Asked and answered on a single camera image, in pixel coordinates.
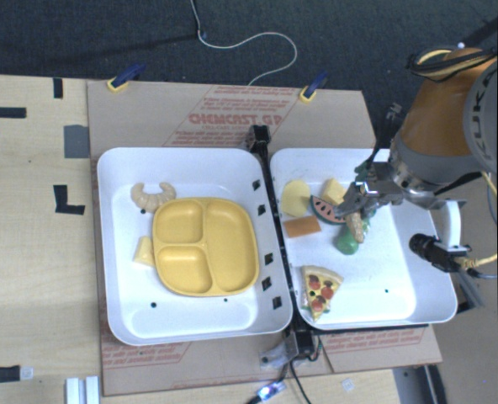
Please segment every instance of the white cable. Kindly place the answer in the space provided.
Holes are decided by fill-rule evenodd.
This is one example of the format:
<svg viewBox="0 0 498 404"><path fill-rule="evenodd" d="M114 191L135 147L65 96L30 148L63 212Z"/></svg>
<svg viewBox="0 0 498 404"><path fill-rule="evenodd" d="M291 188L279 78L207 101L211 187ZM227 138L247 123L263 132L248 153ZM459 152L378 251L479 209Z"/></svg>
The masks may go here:
<svg viewBox="0 0 498 404"><path fill-rule="evenodd" d="M287 64L286 66L282 66L279 69L274 69L274 70L269 71L269 72L264 72L264 73L258 75L257 77L254 77L251 80L251 82L249 82L248 85L252 85L256 80L260 79L261 77L265 77L267 75L271 75L272 73L277 73L277 72L281 72L283 70L288 69L298 59L298 48L296 47L296 44L287 35L284 35L283 33L278 33L276 31L265 31L263 33L258 33L257 35L253 35L253 36L251 36L251 37L249 37L249 38L247 38L245 40L242 40L241 42L239 42L237 44L234 44L234 45L212 45L212 44L208 43L202 37L202 34L200 32L200 18L199 18L199 14L197 13L197 8L195 7L195 3L194 3L193 0L189 0L189 1L191 2L191 9L193 10L193 16L195 17L195 20L197 22L197 36L199 37L200 42L203 45L208 46L209 48L213 48L215 50L232 50L234 48L242 46L242 45L246 44L247 42L249 42L251 40L254 40L254 39L258 38L258 37L261 37L261 36L278 36L278 37L282 37L283 39L287 40L292 45L292 47L294 48L294 57L292 58L292 60L290 61L289 64Z"/></svg>

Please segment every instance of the yellow plate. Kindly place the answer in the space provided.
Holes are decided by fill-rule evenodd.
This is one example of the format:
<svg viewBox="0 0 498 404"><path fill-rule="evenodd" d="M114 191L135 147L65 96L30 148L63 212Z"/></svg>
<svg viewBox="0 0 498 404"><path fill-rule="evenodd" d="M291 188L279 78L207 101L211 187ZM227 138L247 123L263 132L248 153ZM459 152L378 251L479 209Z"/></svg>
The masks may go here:
<svg viewBox="0 0 498 404"><path fill-rule="evenodd" d="M235 202L169 200L154 215L152 238L157 273L173 292L234 295L257 280L257 239L251 218Z"/></svg>

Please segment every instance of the white tray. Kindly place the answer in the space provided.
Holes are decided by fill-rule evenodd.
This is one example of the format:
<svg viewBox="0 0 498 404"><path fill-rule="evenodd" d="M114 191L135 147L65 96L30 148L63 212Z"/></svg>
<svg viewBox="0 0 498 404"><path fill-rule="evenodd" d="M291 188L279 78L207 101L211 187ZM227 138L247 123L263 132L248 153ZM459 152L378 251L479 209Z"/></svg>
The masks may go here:
<svg viewBox="0 0 498 404"><path fill-rule="evenodd" d="M356 177L354 168L370 153L365 149L327 148L276 152L271 172L278 202L284 185L292 179L304 180L316 196L321 195L328 178L347 187ZM388 156L389 150L383 150L377 160L385 161ZM280 216L282 223L293 219ZM331 301L331 311L318 322L313 322L307 310L300 310L310 325L321 330L395 327L445 322L454 316L457 300L450 275L434 268L408 247L410 238L418 232L436 235L428 211L406 201L378 209L370 221L365 242L350 256L340 253L333 244L338 225L322 221L320 224L321 232L296 238L289 238L283 228L299 306L304 292L300 269L304 264L329 268L344 277Z"/></svg>
<svg viewBox="0 0 498 404"><path fill-rule="evenodd" d="M139 238L151 235L153 215L141 214L130 189L142 182L147 193L158 193L163 181L174 186L178 198L218 197L246 209L260 262L249 290L228 297L178 295L162 284L154 268L133 262ZM144 345L230 338L278 332L289 324L289 287L262 169L252 154L230 148L115 148L99 159L98 190L107 313L120 341Z"/></svg>

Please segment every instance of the yellow toy bread slice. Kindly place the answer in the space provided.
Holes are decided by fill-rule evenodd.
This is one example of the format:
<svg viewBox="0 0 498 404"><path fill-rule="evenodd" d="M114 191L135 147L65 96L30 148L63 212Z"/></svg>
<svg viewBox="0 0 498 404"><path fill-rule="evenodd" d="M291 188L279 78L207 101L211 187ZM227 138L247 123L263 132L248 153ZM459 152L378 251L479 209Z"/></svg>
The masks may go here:
<svg viewBox="0 0 498 404"><path fill-rule="evenodd" d="M281 211L293 217L303 217L309 208L310 187L301 179L286 183L281 195Z"/></svg>

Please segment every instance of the cardboard sheet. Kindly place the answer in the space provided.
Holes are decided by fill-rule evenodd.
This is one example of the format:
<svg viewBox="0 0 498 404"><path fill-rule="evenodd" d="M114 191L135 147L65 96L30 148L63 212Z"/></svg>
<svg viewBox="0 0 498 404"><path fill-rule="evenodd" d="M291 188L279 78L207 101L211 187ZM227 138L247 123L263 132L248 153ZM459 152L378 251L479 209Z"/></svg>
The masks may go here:
<svg viewBox="0 0 498 404"><path fill-rule="evenodd" d="M109 330L98 219L96 164L117 146L239 146L250 125L268 125L270 153L286 147L370 148L374 133L359 91L319 90L302 103L300 89L130 82L119 93L87 82L94 232L98 262L103 394L164 391L273 380L259 354L282 333L145 347L122 344ZM441 354L432 327L323 336L326 358L302 364L298 375L432 364Z"/></svg>

